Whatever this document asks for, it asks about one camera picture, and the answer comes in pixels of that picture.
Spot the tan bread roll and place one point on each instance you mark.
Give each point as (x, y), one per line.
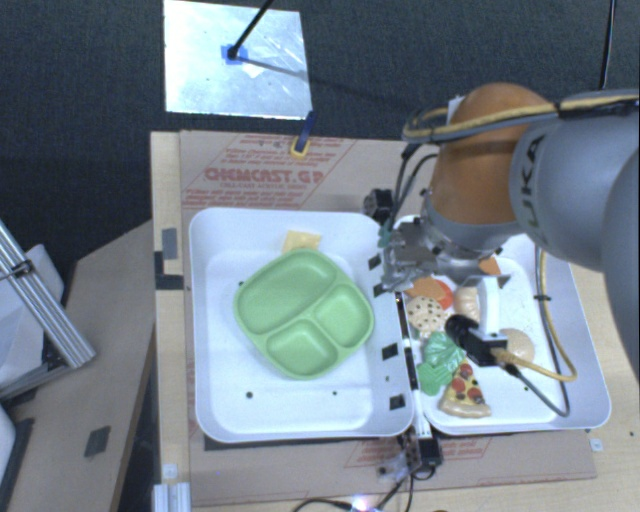
(466, 302)

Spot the thin black and white rod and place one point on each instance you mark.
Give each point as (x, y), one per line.
(413, 380)

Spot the pizza slice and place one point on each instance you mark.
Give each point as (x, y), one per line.
(465, 395)

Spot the chocolate chip biscuit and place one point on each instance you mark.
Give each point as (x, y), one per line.
(425, 315)

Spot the yellow square cracker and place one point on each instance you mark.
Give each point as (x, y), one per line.
(300, 241)

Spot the green divided plate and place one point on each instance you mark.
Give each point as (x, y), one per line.
(290, 295)

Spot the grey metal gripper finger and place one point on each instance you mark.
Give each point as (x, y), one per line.
(412, 235)
(402, 280)

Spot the black cylinder on white bracket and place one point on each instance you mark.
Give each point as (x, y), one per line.
(487, 345)

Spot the white plastic tray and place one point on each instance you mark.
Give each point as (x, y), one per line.
(530, 400)
(225, 350)

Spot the orange and red round toy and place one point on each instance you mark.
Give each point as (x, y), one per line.
(432, 290)

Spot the tan round bread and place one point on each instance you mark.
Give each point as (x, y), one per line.
(521, 345)

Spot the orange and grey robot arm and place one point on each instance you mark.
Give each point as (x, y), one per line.
(475, 165)

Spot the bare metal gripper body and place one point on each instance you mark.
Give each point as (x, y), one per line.
(440, 262)

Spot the brown cardboard board red print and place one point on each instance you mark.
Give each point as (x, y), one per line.
(260, 170)

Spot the green broccoli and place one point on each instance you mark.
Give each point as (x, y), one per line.
(440, 352)

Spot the orange toy piece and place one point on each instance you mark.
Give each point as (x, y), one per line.
(491, 266)

